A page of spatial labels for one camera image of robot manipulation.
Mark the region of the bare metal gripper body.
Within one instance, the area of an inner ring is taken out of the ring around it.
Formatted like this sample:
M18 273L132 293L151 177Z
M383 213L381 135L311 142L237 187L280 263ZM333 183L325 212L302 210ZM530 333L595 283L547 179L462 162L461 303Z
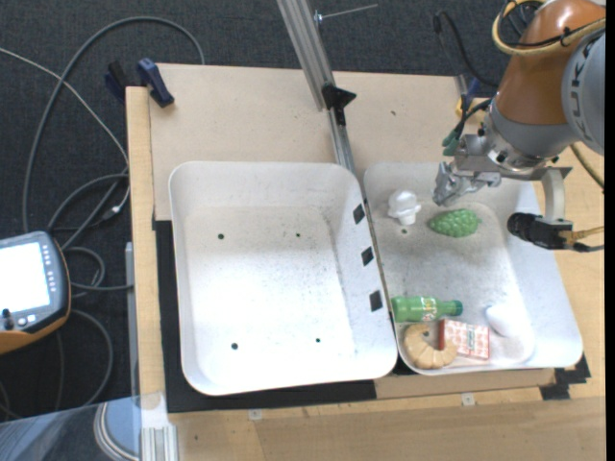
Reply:
M498 134L464 134L457 144L453 173L471 185L499 185L503 178L534 181L546 161L526 155Z

